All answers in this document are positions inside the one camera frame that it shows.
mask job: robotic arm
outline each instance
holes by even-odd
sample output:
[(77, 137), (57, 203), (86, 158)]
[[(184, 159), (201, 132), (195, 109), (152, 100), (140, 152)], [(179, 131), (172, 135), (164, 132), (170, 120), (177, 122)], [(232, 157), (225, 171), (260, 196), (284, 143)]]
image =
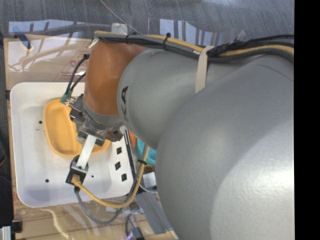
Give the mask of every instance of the robotic arm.
[(158, 194), (182, 240), (292, 239), (293, 45), (96, 38), (70, 113), (78, 140), (102, 145), (128, 128), (156, 149)]

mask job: white tray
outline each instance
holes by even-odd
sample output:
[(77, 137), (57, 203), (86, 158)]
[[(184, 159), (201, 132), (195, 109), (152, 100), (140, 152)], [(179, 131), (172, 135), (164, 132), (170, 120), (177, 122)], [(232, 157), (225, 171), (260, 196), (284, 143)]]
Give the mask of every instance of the white tray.
[[(61, 97), (67, 83), (23, 82), (10, 93), (12, 139), (15, 160), (17, 194), (29, 207), (47, 207), (78, 202), (74, 187), (65, 183), (72, 158), (55, 154), (47, 141), (43, 123), (44, 107), (48, 101)], [(74, 96), (84, 92), (79, 83)], [(121, 167), (116, 170), (115, 164)], [(89, 170), (83, 185), (100, 199), (126, 195), (133, 184), (125, 138), (89, 159)], [(84, 201), (90, 198), (80, 191)]]

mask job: yellow bowl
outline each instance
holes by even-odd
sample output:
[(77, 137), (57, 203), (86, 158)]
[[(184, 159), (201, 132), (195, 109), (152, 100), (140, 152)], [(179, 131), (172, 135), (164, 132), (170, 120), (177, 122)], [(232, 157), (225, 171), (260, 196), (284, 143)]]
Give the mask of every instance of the yellow bowl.
[[(71, 108), (62, 104), (60, 98), (49, 101), (43, 111), (46, 139), (53, 152), (62, 157), (80, 155), (84, 146), (77, 141), (76, 124), (70, 120), (70, 111)], [(109, 145), (109, 140), (103, 146), (94, 145), (91, 155), (101, 153)]]

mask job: gray carpet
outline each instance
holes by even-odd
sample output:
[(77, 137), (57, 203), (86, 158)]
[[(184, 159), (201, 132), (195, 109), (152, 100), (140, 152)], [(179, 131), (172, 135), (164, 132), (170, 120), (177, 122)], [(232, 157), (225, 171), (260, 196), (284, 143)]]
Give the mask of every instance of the gray carpet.
[[(294, 34), (295, 0), (0, 0), (0, 31), (14, 37), (13, 26), (40, 35), (91, 38), (93, 31), (110, 31), (111, 23), (126, 22), (132, 33), (161, 34), (196, 45)], [(8, 150), (4, 56), (0, 54), (0, 138)], [(0, 227), (12, 214), (10, 160), (0, 168)]]

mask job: black zip tie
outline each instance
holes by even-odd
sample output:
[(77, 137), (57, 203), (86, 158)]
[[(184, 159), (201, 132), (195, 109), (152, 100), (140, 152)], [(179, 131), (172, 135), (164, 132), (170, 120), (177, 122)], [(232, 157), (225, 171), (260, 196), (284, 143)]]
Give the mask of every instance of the black zip tie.
[(166, 41), (167, 41), (167, 39), (170, 38), (170, 37), (171, 37), (171, 34), (170, 34), (170, 33), (166, 33), (166, 34), (165, 34), (165, 39), (163, 40), (163, 43), (162, 43), (162, 48), (163, 48), (164, 50), (167, 50), (167, 49), (166, 49)]
[(146, 163), (146, 161), (143, 161), (143, 160), (141, 160), (141, 159), (138, 159), (138, 162), (141, 163), (141, 164), (144, 164), (144, 165), (148, 165), (148, 164)]
[(129, 34), (127, 34), (127, 35), (125, 36), (125, 43), (126, 43), (127, 45), (132, 45), (131, 42), (128, 42), (128, 37), (129, 37), (129, 36), (130, 36)]

